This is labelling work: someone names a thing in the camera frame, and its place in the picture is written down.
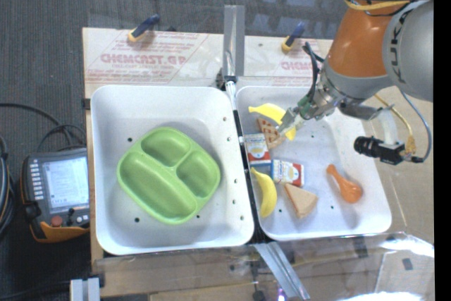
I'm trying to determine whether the white plastic tray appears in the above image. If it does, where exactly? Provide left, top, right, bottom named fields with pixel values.
left=235, top=85, right=393, bottom=242
left=90, top=84, right=255, bottom=256

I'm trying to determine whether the green divided plate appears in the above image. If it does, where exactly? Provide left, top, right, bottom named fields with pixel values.
left=116, top=126, right=222, bottom=226

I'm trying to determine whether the yellow banana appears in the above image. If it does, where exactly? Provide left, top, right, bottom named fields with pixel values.
left=249, top=166, right=278, bottom=219
left=247, top=102, right=298, bottom=142

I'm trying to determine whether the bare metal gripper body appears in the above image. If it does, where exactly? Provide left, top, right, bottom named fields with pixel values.
left=297, top=87, right=342, bottom=121

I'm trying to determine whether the black cylinder on white bracket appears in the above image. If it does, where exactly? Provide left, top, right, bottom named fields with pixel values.
left=353, top=105, right=407, bottom=166

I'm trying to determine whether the brown cardboard board, red print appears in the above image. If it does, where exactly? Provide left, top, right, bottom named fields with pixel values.
left=81, top=27, right=435, bottom=297

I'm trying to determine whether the pizza slice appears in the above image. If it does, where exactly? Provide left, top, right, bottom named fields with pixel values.
left=256, top=116, right=288, bottom=150

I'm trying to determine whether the tan bread wedge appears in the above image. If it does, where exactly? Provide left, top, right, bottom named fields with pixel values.
left=283, top=182, right=319, bottom=220

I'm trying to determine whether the red and white carton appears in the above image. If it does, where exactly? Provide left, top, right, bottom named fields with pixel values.
left=270, top=159, right=305, bottom=188
left=243, top=133, right=273, bottom=167

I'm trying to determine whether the orange chicken drumstick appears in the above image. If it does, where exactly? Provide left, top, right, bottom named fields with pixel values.
left=326, top=164, right=364, bottom=204

